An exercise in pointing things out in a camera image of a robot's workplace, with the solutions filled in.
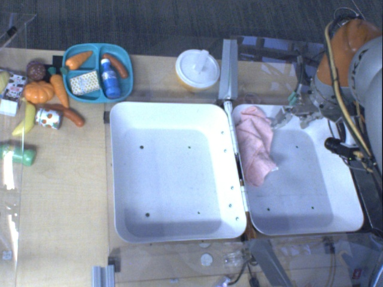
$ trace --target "pink cloth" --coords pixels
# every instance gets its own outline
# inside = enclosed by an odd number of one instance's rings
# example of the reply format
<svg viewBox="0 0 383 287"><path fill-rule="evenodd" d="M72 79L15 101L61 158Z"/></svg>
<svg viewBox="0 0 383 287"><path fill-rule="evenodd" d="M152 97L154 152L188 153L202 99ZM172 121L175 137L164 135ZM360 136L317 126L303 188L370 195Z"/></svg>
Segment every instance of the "pink cloth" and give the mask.
<svg viewBox="0 0 383 287"><path fill-rule="evenodd" d="M236 134L245 181L249 185L261 186L266 175L276 168L270 158L273 139L270 120L261 109L250 106L241 112Z"/></svg>

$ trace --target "green bottle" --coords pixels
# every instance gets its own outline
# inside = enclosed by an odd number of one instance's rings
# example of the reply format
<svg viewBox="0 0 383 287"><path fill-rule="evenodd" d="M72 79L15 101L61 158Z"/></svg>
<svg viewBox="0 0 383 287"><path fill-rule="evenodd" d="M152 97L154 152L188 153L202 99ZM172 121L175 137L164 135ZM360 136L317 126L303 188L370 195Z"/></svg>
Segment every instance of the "green bottle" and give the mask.
<svg viewBox="0 0 383 287"><path fill-rule="evenodd" d="M36 151L32 149L22 150L18 146L12 146L10 144L0 145L0 158L4 158L9 152L12 152L12 162L21 163L24 166L30 166L34 163L36 157Z"/></svg>

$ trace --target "dark background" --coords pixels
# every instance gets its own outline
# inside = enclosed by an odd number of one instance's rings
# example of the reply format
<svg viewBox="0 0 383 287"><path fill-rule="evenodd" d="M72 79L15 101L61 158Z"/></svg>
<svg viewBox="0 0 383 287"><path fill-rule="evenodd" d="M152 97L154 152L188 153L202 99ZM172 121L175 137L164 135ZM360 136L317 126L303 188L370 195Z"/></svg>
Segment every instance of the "dark background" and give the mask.
<svg viewBox="0 0 383 287"><path fill-rule="evenodd" d="M354 0L382 28L383 0ZM37 14L28 48L66 50L108 42L130 54L177 56L223 38L262 36L323 43L323 30L352 0L0 0L0 12Z"/></svg>

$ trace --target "sausage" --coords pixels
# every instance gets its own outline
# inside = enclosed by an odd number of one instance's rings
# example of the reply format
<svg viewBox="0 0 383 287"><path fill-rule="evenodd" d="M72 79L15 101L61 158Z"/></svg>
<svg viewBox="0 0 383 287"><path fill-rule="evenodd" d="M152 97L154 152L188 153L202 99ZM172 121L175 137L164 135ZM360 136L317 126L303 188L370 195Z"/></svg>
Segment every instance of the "sausage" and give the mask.
<svg viewBox="0 0 383 287"><path fill-rule="evenodd" d="M127 72L124 65L122 65L122 63L118 59L116 59L114 56L108 53L104 53L102 55L102 58L110 60L110 64L118 71L118 74L120 75L122 79L126 79L129 76L129 73Z"/></svg>
<svg viewBox="0 0 383 287"><path fill-rule="evenodd" d="M49 104L49 105L45 105L45 107L62 111L64 117L71 120L78 127L82 127L85 123L83 117L81 117L78 113L71 110L70 108L64 107L62 104Z"/></svg>

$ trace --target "table surface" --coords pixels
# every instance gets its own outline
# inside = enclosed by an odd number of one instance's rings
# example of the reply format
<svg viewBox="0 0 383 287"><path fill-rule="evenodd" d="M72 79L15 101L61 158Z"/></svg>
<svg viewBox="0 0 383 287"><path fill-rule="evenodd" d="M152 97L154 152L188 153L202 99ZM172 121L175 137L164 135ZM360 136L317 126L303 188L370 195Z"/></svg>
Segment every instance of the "table surface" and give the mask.
<svg viewBox="0 0 383 287"><path fill-rule="evenodd" d="M5 60L0 55L0 62L3 68L20 70L25 69L30 60L51 64L53 55L63 55L63 52L10 49L7 52L9 58ZM218 86L201 94L192 94L178 85L174 73L175 58L131 56L131 60L135 82L127 100L214 103ZM273 98L280 104L296 84L291 68L286 66L277 78L262 63L240 63L238 72L240 88L247 84L252 86L251 93L242 94L256 95L258 101ZM70 99L70 106L86 119L84 127L78 128L64 120L59 130L35 127L25 137L25 144L37 149L37 157L31 167L23 169L17 286L90 286L92 267L105 267L112 249L110 243L119 241L113 242L115 236L110 233L113 215L108 211L110 150L108 126L104 124L104 111L108 106L73 99ZM121 245L128 256L136 258L130 270L140 271L140 280L145 280L145 273L146 279L165 278L167 272L177 277L174 269L148 274L147 264L157 260L156 254L160 259L179 260L190 268L189 257L199 258L200 252L205 250L193 243L183 247L175 245L172 249L168 245ZM223 254L224 246L227 247L226 242L217 242L211 249ZM199 249L193 255L191 250L195 248ZM204 278L185 278L183 286L206 286L210 281L212 285L217 280L214 271L203 270L201 273ZM155 285L167 286L169 282L165 279ZM130 283L129 286L151 284L153 281Z"/></svg>

